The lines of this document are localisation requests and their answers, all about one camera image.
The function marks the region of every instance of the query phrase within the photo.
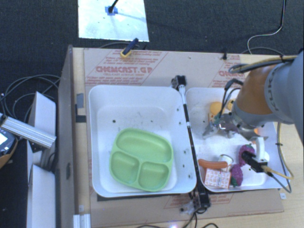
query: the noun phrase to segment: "divided green plate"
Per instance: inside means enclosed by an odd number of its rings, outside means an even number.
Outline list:
[[[159,191],[169,180],[172,162],[173,149],[168,140],[151,132],[126,128],[114,141],[110,173],[127,186]]]

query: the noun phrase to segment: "silver metal bar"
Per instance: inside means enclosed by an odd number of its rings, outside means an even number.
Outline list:
[[[56,136],[18,121],[12,117],[4,119],[0,127],[14,135],[25,138],[30,142],[39,144],[47,149],[50,149],[56,140]]]

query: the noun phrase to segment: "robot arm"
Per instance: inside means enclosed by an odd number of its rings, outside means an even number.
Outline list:
[[[232,119],[243,129],[295,124],[303,143],[303,52],[292,63],[251,71],[233,103]]]

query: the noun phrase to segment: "pink and white checkered block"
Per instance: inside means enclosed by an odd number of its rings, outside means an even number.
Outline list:
[[[228,188],[230,185],[231,173],[229,171],[206,169],[205,185],[219,188]]]

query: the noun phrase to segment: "white tray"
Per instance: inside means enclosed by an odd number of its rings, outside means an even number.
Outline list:
[[[238,91],[232,93],[232,97],[236,98]],[[197,159],[207,161],[218,161],[221,154],[231,156],[235,163],[238,163],[238,152],[242,145],[250,142],[243,138],[240,134],[236,134],[229,139],[221,134],[216,134],[207,139],[202,138],[205,127],[208,125],[209,107],[212,102],[222,102],[224,89],[222,88],[191,88],[186,92],[186,100],[189,111],[189,119],[192,126],[192,135],[197,154]],[[283,168],[280,163],[277,146],[276,146],[276,130],[273,123],[267,123],[263,128],[259,128],[259,135],[268,136],[265,141],[265,151],[269,154],[270,160],[268,165],[276,171],[283,173]],[[249,165],[244,165],[242,168],[243,182],[240,187],[230,186],[229,189],[215,188],[206,186],[212,192],[228,192],[228,191],[244,191],[244,190],[259,190],[281,188],[281,186],[265,173],[256,173],[250,169]],[[284,178],[280,181],[287,185]]]
[[[169,87],[99,85],[89,92],[92,145],[92,182],[107,198],[139,195],[179,194],[196,185],[193,157],[178,91]],[[174,160],[167,186],[147,192],[125,186],[111,176],[109,160],[116,135],[125,128],[138,128],[166,138]]]

